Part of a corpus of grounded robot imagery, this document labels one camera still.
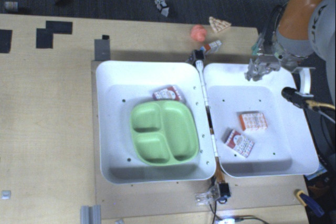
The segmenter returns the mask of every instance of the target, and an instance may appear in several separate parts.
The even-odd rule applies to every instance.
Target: green plastic plate
[[[135,151],[144,163],[154,166],[181,164],[198,153],[194,118],[180,102],[139,104],[131,112],[130,124]]]

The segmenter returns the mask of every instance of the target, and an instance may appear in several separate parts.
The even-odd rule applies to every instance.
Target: black tape
[[[0,30],[0,54],[8,54],[12,43],[12,30]]]
[[[50,29],[36,29],[36,48],[52,49],[53,32]]]
[[[46,28],[51,29],[54,34],[72,34],[72,22],[46,21]]]

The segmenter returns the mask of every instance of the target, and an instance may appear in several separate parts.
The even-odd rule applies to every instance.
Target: wooden board
[[[53,49],[36,49],[36,28],[45,28],[47,20],[73,22],[72,35],[54,35]],[[79,223],[80,207],[96,203],[91,91],[94,39],[110,36],[113,59],[184,61],[192,49],[200,46],[190,39],[191,28],[181,24],[0,14],[0,29],[13,30],[10,53],[0,54],[0,188],[12,191],[11,199],[0,199],[2,222]],[[246,62],[257,31],[232,27],[220,36],[208,37],[209,41],[218,38],[224,43],[223,51],[216,55],[223,56],[221,60]],[[172,184],[174,189],[178,186],[182,193],[189,194],[183,202],[193,202],[191,193],[195,188],[189,191],[187,183]],[[297,208],[292,191],[305,187],[302,176],[270,178],[265,185],[256,179],[231,185],[233,204],[240,195],[249,197],[237,204],[240,208],[251,207],[260,191],[271,201],[269,205],[277,199],[284,205],[294,205],[289,208]],[[137,215],[139,210],[135,208],[150,200],[153,193],[159,191],[164,196],[169,191],[159,185],[127,187],[138,194],[131,203],[124,200],[124,207],[118,204],[122,208],[118,216],[122,217]],[[157,204],[151,215],[165,211]],[[306,217],[302,210],[298,213]],[[170,223],[178,223],[179,216]],[[204,223],[198,213],[187,216],[190,223]],[[157,219],[147,220],[156,223]]]

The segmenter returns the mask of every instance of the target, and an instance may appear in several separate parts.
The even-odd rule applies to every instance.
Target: orange box
[[[267,122],[263,113],[243,113],[239,116],[243,131],[267,129]]]

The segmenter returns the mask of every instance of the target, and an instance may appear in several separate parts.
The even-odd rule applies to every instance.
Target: wooden table
[[[36,49],[36,28],[45,28],[47,20],[72,22],[72,35],[54,34],[53,49]],[[0,29],[13,31],[10,53],[0,54],[0,190],[12,191],[11,199],[0,200],[0,223],[79,223],[80,207],[96,204],[91,95],[94,39],[110,36],[111,59],[185,61],[200,47],[189,37],[191,27],[0,15]],[[256,29],[232,27],[214,34],[206,28],[208,42],[223,42],[209,61],[248,62]],[[227,179],[235,206],[221,206],[219,215],[255,215],[271,224],[308,223],[293,195],[295,189],[307,192],[302,176]],[[181,186],[186,193],[187,183]],[[150,194],[149,187],[144,189]],[[239,206],[241,195],[246,201]],[[258,201],[269,206],[260,207]],[[204,207],[194,213],[127,217],[124,222],[210,223],[211,219]]]

